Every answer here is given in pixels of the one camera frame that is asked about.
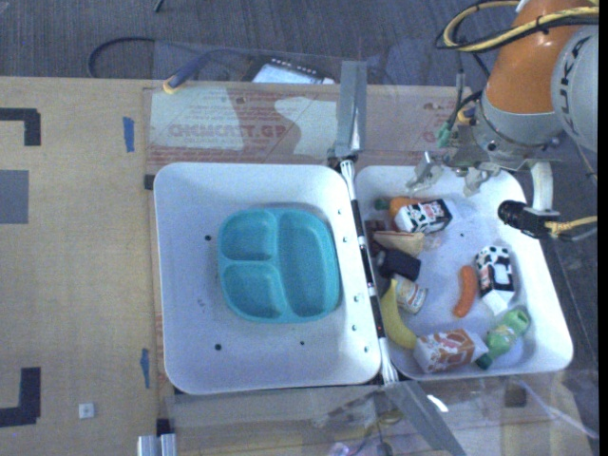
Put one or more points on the orange sausage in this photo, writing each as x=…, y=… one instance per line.
x=466, y=292

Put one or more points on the green bottle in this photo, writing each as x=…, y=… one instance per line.
x=503, y=337

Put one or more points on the small white and orange can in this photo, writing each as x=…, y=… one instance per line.
x=412, y=296

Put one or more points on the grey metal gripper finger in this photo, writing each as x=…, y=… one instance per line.
x=477, y=181
x=426, y=171

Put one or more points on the yellow banana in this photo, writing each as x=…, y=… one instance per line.
x=393, y=318

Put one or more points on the white plastic tray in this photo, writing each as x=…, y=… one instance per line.
x=190, y=278
x=532, y=273

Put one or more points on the black bottle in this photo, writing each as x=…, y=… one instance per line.
x=401, y=264

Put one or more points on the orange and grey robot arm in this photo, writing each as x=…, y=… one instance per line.
x=522, y=64

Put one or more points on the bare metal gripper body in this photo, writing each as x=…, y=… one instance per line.
x=468, y=152

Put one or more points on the brown cardboard board red print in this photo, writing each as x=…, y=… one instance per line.
x=164, y=155

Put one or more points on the orange carrot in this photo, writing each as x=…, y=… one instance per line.
x=400, y=204

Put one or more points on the orange and white carton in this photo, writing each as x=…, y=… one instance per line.
x=446, y=349

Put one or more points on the black cylinder on white bracket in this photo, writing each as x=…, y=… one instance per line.
x=527, y=219

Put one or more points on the blue divided plate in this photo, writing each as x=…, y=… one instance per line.
x=304, y=259

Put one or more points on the large cow print carton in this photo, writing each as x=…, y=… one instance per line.
x=495, y=271

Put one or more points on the small cow print carton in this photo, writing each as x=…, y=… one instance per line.
x=423, y=216

